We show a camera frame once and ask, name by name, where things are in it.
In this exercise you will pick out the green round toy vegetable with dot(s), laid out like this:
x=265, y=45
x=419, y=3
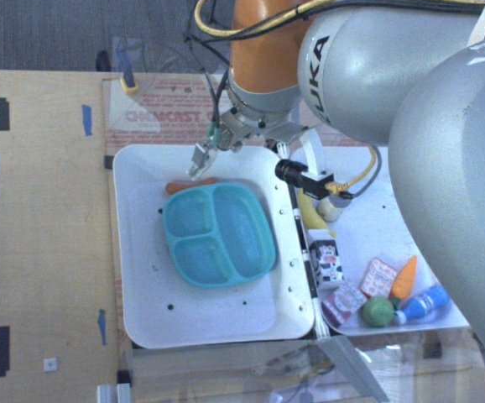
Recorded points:
x=377, y=311

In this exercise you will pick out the small beige can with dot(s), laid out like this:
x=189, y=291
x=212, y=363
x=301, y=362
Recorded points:
x=330, y=210

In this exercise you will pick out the orange sausage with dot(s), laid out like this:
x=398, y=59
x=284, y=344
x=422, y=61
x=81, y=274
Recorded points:
x=177, y=186

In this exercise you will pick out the white plastic tray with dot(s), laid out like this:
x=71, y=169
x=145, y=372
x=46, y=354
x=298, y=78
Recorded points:
x=209, y=313
x=368, y=229

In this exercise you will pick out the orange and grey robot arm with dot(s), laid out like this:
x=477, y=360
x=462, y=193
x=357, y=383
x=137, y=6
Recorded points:
x=351, y=69

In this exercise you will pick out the blue divided plate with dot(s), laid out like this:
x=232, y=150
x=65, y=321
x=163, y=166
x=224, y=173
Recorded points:
x=219, y=235

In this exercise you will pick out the black cylinder on white bracket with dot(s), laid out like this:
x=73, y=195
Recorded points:
x=297, y=174

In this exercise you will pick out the white carton with cow print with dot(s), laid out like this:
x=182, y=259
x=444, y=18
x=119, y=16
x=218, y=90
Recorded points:
x=328, y=265

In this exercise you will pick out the brown cardboard board red print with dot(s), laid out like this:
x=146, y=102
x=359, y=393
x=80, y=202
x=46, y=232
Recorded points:
x=171, y=130

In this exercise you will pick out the orange carrot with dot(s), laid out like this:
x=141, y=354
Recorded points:
x=405, y=281

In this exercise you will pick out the thin black and white rod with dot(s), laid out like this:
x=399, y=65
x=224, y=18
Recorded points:
x=309, y=267

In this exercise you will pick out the red and white carton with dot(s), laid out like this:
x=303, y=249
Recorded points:
x=343, y=305

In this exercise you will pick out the blue and white bottle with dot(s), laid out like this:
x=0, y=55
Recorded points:
x=423, y=305

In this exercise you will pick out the yellow banana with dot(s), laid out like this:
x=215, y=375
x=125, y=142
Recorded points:
x=309, y=216

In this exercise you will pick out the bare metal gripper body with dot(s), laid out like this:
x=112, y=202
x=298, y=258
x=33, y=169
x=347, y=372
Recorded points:
x=242, y=126

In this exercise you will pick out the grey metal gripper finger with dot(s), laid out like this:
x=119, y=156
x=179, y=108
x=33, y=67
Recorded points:
x=213, y=153
x=199, y=158

